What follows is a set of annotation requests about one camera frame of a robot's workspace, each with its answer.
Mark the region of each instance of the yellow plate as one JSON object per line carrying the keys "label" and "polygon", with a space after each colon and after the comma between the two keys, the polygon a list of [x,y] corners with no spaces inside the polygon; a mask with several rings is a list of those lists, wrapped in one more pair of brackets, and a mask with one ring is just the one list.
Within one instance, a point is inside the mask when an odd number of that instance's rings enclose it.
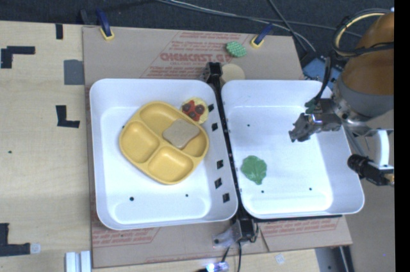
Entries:
{"label": "yellow plate", "polygon": [[[179,149],[162,134],[181,119],[198,127],[199,133]],[[164,184],[176,184],[187,178],[209,147],[208,135],[198,123],[162,101],[142,106],[122,129],[119,143],[122,154],[134,166]]]}

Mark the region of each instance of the tray compartment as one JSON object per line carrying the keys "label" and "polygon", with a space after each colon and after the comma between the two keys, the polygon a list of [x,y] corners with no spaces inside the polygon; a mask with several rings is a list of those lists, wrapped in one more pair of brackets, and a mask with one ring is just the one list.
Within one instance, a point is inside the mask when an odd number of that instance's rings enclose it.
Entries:
{"label": "tray compartment", "polygon": [[172,147],[161,147],[147,165],[151,175],[167,182],[177,182],[194,168],[192,159]]}
{"label": "tray compartment", "polygon": [[[234,164],[243,205],[261,218],[352,214],[364,204],[359,177],[347,166],[343,129],[292,143],[288,131],[304,103],[319,91],[317,81],[230,81],[222,88]],[[326,89],[324,97],[330,95]],[[240,171],[254,155],[267,167],[262,185]]]}
{"label": "tray compartment", "polygon": [[141,109],[140,118],[157,136],[162,136],[162,132],[181,115],[162,102],[153,102]]}
{"label": "tray compartment", "polygon": [[[208,120],[201,124],[208,134],[209,149],[185,180],[160,184],[124,157],[119,136],[123,126],[147,103],[160,100],[178,109],[191,97],[200,97],[214,107]],[[97,213],[103,224],[115,230],[166,227],[225,221],[235,214],[238,198],[216,107],[213,90],[202,81],[103,79],[93,84],[90,109],[94,179]]]}
{"label": "tray compartment", "polygon": [[160,139],[143,123],[131,122],[122,131],[122,149],[133,162],[145,163],[160,146]]}

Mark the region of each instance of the black hole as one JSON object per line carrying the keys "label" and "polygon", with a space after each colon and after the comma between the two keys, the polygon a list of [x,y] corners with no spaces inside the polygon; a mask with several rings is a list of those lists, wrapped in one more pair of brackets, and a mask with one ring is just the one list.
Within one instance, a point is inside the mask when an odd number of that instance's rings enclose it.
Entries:
{"label": "black hole", "polygon": [[219,178],[215,181],[215,189],[218,189],[222,185],[222,179]]}
{"label": "black hole", "polygon": [[224,193],[224,195],[222,196],[222,199],[224,201],[224,203],[229,201],[229,193]]}

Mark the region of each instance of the black tape mark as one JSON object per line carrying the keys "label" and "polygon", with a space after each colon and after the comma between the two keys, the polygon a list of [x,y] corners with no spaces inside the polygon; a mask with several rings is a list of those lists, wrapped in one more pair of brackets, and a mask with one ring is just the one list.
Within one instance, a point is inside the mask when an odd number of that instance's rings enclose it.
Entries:
{"label": "black tape mark", "polygon": [[67,107],[63,105],[57,105],[56,106],[57,110],[57,118],[58,118],[58,123],[57,126],[62,126],[62,127],[79,127],[79,121],[67,121]]}
{"label": "black tape mark", "polygon": [[84,84],[84,67],[83,62],[79,60],[64,61],[64,84],[65,85],[83,85]]}
{"label": "black tape mark", "polygon": [[215,180],[215,189],[218,189],[222,185],[222,179],[219,178],[218,180]]}
{"label": "black tape mark", "polygon": [[14,54],[35,54],[35,47],[8,46],[1,49],[0,68],[11,68]]}
{"label": "black tape mark", "polygon": [[9,244],[8,223],[0,223],[0,256],[17,256],[30,254],[30,244]]}
{"label": "black tape mark", "polygon": [[63,24],[56,24],[56,39],[63,40],[64,33],[63,33]]}
{"label": "black tape mark", "polygon": [[1,49],[1,64],[0,68],[11,68],[13,55],[7,49]]}
{"label": "black tape mark", "polygon": [[224,193],[223,195],[222,195],[222,201],[224,202],[224,203],[226,203],[226,202],[228,202],[229,201],[229,193]]}

